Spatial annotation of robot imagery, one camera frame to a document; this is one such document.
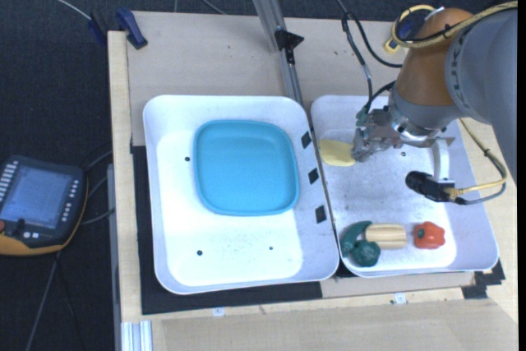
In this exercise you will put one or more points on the orange toy bell pepper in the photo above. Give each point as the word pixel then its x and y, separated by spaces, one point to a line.
pixel 429 235

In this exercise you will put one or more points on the black cylinder on white bracket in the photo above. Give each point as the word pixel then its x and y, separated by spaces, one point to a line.
pixel 425 184

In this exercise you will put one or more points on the yellow toy food piece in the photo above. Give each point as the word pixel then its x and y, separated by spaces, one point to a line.
pixel 333 154

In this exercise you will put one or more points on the blue plate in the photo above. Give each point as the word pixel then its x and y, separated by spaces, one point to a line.
pixel 246 168

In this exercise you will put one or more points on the beige toy bread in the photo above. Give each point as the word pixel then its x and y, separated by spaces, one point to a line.
pixel 386 236

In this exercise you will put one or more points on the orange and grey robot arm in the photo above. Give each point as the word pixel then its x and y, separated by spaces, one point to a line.
pixel 431 66

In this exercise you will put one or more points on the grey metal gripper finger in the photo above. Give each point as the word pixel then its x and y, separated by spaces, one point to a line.
pixel 373 144
pixel 358 148

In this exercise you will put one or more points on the dark green curved toy vegetable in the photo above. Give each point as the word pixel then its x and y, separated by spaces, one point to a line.
pixel 349 236

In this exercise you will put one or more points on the dark green round toy vegetable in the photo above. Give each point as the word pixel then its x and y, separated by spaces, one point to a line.
pixel 365 254

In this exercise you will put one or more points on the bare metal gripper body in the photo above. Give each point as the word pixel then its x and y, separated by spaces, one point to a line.
pixel 384 127

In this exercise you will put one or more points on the white plastic tray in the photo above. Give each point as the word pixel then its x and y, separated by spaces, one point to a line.
pixel 230 250
pixel 382 197

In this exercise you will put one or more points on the pale wood board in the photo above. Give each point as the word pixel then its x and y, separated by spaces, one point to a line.
pixel 205 61

